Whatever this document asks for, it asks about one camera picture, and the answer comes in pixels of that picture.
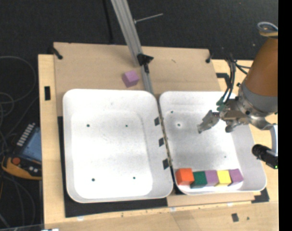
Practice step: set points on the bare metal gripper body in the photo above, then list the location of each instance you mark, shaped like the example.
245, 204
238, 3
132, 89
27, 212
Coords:
235, 115

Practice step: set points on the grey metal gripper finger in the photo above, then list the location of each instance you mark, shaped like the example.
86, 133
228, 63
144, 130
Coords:
230, 128
207, 123

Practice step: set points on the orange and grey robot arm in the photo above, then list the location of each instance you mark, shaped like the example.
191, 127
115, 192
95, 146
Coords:
264, 76

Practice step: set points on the white plastic tray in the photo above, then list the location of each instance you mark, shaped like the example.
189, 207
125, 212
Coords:
203, 150
112, 148

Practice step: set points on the purple cube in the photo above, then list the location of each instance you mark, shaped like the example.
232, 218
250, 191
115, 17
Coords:
211, 177
236, 176
130, 79

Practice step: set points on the yellow cube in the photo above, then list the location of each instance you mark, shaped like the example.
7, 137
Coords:
223, 177

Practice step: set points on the green cube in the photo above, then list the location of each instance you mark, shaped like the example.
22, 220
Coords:
199, 179

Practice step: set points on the orange cube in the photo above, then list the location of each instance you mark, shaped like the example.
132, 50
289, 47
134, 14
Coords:
184, 176

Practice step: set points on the brown flat board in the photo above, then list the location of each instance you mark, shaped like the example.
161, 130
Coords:
93, 66

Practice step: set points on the black cylinder on white bracket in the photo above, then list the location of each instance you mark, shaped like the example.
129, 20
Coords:
264, 154

